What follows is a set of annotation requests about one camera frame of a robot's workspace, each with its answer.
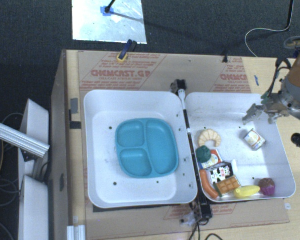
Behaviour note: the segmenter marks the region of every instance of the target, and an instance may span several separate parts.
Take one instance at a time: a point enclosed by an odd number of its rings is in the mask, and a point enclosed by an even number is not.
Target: blue plate
[[[163,177],[178,168],[176,139],[170,125],[163,120],[125,121],[116,129],[115,144],[120,166],[131,177]]]

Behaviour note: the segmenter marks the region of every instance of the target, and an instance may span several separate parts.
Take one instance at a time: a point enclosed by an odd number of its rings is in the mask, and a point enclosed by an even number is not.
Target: blue and yellow clamp
[[[128,40],[128,42],[125,44],[123,50],[118,54],[118,56],[116,57],[116,60],[119,63],[122,63],[126,60],[126,58],[128,57],[128,51],[134,51],[136,48],[137,42],[136,41],[132,41],[131,39]]]

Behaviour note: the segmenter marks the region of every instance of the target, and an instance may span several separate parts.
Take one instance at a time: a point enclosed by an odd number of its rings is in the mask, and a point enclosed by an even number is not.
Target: orange hot dog
[[[206,170],[200,170],[200,178],[204,191],[210,195],[213,199],[216,199],[219,194],[218,192],[210,185],[208,180],[208,175]]]

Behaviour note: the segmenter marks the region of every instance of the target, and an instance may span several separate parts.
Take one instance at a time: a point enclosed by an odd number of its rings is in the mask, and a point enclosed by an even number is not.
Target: can
[[[244,137],[244,140],[254,151],[260,149],[261,146],[266,142],[266,140],[254,129],[248,132],[248,134]]]

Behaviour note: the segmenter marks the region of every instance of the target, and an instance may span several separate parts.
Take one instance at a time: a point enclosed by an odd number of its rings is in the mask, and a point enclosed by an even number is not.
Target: silver square sheet
[[[101,8],[112,0],[72,0],[74,40],[147,44],[141,0],[116,0],[104,16]]]

